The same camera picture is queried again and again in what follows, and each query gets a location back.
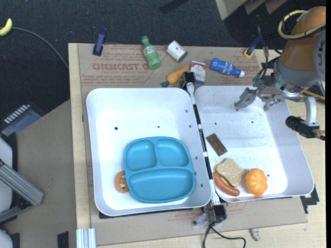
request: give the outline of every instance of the silver can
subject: silver can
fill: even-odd
[[[187,55],[187,51],[175,40],[168,45],[165,51],[169,53],[169,55],[173,57],[176,62],[182,61]]]

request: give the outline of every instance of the hot dog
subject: hot dog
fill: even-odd
[[[239,194],[240,194],[239,189],[233,188],[233,187],[229,186],[228,184],[226,184],[217,172],[213,172],[213,176],[214,176],[215,185],[217,185],[217,187],[220,190],[222,190],[223,192],[225,192],[231,196],[239,196]]]

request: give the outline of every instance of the orange pumpkin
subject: orange pumpkin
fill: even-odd
[[[249,193],[261,196],[268,188],[267,180],[262,170],[253,168],[245,176],[245,185]]]

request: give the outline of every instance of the yellow banana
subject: yellow banana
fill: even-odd
[[[11,19],[8,19],[6,25],[0,29],[0,36],[6,35],[8,32],[10,32],[11,28],[12,28],[12,21]]]

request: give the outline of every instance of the blue plate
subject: blue plate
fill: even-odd
[[[129,143],[124,152],[124,171],[129,192],[146,203],[180,200],[195,187],[190,154],[172,137],[147,137]]]

